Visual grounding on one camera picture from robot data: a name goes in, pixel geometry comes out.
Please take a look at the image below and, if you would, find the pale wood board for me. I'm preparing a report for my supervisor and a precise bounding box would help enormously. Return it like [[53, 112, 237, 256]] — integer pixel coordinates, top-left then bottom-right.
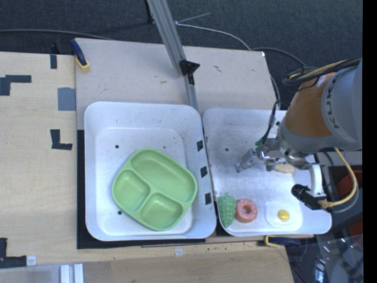
[[75, 37, 315, 248]]

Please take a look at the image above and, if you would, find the black cylinder on white bracket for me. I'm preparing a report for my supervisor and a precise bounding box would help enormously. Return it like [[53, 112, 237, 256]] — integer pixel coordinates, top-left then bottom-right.
[[290, 163, 328, 210]]

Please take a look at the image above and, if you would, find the pale yellow biscuit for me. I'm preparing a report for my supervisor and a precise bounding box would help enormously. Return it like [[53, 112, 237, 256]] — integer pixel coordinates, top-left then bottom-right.
[[274, 163, 296, 175]]

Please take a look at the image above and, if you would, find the white plastic tray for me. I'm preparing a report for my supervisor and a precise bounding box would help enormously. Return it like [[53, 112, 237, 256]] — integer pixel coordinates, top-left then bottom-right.
[[202, 107, 333, 238], [84, 101, 217, 242]]

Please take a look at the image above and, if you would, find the pink doughnut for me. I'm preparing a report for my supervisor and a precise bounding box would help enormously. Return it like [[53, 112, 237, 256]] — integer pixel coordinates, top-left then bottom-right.
[[234, 198, 259, 224]]

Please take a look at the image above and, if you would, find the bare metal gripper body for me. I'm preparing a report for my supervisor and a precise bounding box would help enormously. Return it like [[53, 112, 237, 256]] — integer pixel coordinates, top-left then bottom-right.
[[255, 137, 315, 170]]

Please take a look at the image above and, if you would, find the green divided plate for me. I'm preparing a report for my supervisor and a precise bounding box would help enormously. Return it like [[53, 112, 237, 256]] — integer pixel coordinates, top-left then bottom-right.
[[111, 147, 199, 232]]

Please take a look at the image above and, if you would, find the white fried egg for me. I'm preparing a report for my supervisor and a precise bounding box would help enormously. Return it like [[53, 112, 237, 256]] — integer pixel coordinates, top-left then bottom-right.
[[264, 200, 296, 228]]

